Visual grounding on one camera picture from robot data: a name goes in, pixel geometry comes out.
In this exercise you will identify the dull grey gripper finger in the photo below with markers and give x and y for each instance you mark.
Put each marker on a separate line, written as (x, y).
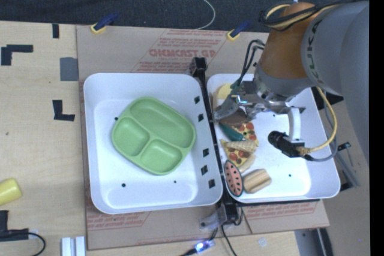
(253, 115)
(226, 108)

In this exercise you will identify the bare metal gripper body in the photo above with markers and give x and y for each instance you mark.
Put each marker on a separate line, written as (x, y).
(255, 93)

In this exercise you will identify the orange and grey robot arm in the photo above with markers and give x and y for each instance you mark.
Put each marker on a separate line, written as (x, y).
(330, 48)

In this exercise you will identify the brown toy biscuit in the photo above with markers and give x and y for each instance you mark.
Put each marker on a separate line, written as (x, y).
(232, 120)

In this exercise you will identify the yellow toy cheese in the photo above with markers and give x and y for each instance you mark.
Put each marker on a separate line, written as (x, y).
(222, 92)

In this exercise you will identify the toy pizza slice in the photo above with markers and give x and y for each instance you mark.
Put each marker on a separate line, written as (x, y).
(238, 157)
(247, 132)

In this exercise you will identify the green toy pepper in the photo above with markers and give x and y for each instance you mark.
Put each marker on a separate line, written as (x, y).
(232, 132)

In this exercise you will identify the thin black rod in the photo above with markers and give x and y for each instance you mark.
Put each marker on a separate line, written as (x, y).
(213, 135)

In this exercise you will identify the beige toy ice cream cone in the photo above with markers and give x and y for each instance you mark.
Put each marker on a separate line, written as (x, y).
(243, 146)

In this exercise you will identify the tan toy hot dog bun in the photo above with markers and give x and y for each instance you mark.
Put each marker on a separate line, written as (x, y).
(256, 180)

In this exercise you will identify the red toy watermelon slice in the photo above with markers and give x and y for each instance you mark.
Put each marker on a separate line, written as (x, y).
(233, 179)

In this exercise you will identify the white plastic tray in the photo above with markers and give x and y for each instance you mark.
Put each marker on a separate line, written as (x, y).
(288, 183)
(102, 159)

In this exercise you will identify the green divided plate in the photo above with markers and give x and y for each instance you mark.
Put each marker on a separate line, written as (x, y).
(153, 135)

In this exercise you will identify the brown cardboard board red print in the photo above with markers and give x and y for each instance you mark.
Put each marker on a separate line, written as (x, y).
(120, 51)

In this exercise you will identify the yellow rounded block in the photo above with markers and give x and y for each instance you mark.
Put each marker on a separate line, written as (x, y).
(9, 191)

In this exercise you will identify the black cylinder on white bracket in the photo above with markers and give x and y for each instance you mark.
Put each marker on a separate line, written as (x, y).
(283, 142)

